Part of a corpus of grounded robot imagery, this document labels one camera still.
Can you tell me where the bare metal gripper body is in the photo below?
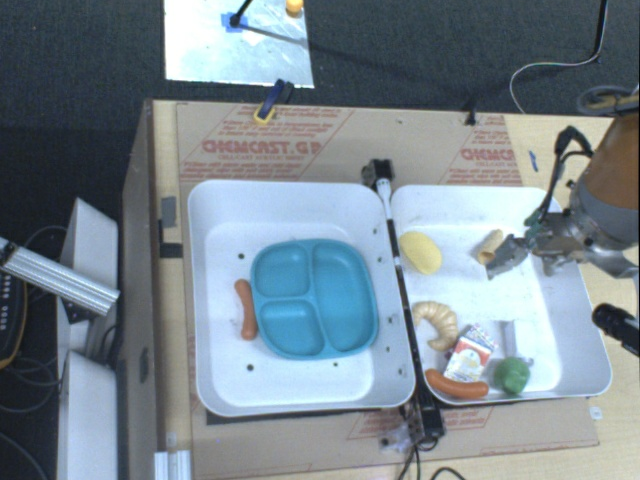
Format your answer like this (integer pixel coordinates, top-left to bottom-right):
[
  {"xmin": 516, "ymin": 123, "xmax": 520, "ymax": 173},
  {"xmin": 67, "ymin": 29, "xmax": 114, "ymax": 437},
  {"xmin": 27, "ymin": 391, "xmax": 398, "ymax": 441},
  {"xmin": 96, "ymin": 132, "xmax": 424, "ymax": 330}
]
[{"xmin": 523, "ymin": 211, "xmax": 640, "ymax": 280}]

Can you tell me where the beige wafer roll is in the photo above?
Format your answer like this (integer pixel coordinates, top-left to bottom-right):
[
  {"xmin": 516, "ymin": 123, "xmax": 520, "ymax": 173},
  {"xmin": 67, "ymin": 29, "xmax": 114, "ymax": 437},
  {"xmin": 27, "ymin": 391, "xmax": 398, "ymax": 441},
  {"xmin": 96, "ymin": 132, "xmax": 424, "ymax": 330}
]
[{"xmin": 474, "ymin": 228, "xmax": 505, "ymax": 265}]

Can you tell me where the white plastic tray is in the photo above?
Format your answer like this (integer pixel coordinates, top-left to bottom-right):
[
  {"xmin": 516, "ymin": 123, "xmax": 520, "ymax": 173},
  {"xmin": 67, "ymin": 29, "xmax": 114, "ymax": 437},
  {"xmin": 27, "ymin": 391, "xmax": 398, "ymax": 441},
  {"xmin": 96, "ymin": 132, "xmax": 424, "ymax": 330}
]
[
  {"xmin": 389, "ymin": 183, "xmax": 614, "ymax": 409},
  {"xmin": 186, "ymin": 178, "xmax": 418, "ymax": 418}
]

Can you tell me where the grey flat strip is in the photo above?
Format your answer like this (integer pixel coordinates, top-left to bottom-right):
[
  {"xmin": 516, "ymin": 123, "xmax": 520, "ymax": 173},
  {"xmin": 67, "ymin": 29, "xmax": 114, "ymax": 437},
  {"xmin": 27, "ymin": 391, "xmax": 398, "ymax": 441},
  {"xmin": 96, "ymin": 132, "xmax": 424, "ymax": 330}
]
[{"xmin": 499, "ymin": 319, "xmax": 534, "ymax": 365}]

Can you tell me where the beige croissant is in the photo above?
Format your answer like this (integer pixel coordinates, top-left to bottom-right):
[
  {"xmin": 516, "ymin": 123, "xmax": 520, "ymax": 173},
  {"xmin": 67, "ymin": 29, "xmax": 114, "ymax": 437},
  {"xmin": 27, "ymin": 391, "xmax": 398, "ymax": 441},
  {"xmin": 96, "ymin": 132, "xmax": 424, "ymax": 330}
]
[{"xmin": 411, "ymin": 300, "xmax": 460, "ymax": 353}]

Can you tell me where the white and orange carton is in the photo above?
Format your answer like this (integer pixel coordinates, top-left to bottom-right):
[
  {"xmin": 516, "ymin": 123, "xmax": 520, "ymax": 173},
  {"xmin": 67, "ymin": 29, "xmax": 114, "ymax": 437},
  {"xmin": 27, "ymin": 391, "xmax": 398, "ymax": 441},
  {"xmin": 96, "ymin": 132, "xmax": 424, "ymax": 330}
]
[{"xmin": 442, "ymin": 323, "xmax": 500, "ymax": 385}]

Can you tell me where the thin black and white rod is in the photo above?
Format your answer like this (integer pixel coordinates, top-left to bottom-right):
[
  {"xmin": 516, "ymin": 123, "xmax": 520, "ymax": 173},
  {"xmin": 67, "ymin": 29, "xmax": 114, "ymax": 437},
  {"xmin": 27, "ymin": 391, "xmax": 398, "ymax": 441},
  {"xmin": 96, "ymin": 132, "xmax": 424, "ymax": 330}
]
[{"xmin": 376, "ymin": 177, "xmax": 432, "ymax": 410}]

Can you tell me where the green broccoli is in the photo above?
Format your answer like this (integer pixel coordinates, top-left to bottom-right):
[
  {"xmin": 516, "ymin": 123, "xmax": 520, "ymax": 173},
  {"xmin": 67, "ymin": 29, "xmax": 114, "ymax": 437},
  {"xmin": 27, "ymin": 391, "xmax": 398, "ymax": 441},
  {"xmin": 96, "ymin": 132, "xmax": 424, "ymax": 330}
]
[{"xmin": 491, "ymin": 356, "xmax": 532, "ymax": 396}]

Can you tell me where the orange sausage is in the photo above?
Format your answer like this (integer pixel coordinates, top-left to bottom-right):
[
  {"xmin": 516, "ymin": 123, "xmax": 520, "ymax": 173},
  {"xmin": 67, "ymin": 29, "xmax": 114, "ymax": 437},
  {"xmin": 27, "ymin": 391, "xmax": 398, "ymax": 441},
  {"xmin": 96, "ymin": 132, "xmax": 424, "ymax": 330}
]
[
  {"xmin": 424, "ymin": 368, "xmax": 491, "ymax": 401},
  {"xmin": 233, "ymin": 278, "xmax": 260, "ymax": 342}
]

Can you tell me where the blue divided plate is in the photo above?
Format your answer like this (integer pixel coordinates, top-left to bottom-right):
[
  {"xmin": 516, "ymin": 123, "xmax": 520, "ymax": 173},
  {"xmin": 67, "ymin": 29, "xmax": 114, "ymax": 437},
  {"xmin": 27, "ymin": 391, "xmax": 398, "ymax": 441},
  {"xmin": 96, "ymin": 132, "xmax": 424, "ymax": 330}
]
[{"xmin": 249, "ymin": 238, "xmax": 380, "ymax": 361}]

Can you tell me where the brown cardboard board red print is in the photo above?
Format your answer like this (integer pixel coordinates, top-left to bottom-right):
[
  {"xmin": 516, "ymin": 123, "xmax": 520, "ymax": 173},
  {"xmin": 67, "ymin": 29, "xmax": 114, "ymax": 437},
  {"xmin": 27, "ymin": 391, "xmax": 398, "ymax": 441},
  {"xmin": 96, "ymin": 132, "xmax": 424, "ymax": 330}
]
[{"xmin": 174, "ymin": 101, "xmax": 601, "ymax": 462}]

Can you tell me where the black cylinder on white bracket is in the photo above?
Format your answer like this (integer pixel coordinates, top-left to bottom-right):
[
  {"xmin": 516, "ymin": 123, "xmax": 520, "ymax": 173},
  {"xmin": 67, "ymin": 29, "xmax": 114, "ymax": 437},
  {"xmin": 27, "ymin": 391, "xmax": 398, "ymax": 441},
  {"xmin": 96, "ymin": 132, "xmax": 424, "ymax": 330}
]
[{"xmin": 591, "ymin": 302, "xmax": 640, "ymax": 358}]

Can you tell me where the black block with thin wires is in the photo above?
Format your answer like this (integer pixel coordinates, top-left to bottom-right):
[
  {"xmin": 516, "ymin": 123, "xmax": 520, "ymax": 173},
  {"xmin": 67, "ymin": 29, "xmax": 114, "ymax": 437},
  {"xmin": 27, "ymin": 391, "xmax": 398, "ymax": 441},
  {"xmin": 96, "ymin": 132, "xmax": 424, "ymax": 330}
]
[
  {"xmin": 399, "ymin": 401, "xmax": 447, "ymax": 450},
  {"xmin": 361, "ymin": 158, "xmax": 398, "ymax": 186}
]

